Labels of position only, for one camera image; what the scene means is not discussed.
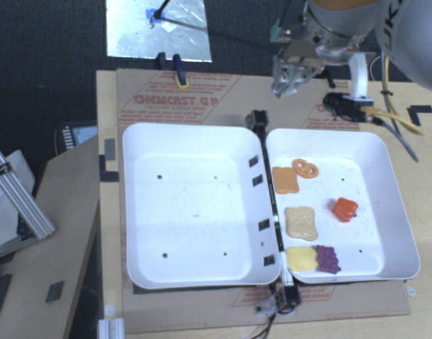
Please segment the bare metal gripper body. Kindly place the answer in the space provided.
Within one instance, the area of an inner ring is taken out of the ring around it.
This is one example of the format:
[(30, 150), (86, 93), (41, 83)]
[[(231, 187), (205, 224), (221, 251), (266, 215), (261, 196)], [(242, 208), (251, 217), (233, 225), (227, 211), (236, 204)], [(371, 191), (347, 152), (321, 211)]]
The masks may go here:
[(300, 38), (283, 35), (280, 42), (285, 45), (282, 60), (300, 66), (341, 66), (348, 64), (351, 56), (359, 51), (361, 36), (324, 35), (317, 33)]

